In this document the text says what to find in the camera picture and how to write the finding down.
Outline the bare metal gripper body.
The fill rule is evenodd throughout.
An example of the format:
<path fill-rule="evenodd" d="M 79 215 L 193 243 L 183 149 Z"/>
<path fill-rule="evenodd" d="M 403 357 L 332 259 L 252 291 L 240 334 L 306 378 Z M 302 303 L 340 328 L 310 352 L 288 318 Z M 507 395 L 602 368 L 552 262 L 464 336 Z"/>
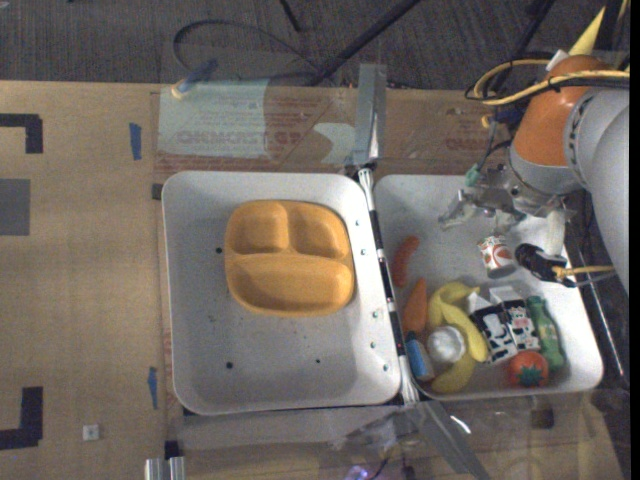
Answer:
<path fill-rule="evenodd" d="M 576 179 L 563 168 L 534 166 L 518 171 L 512 166 L 490 169 L 472 190 L 471 200 L 484 209 L 509 214 L 547 217 L 563 206 L 576 190 Z"/>

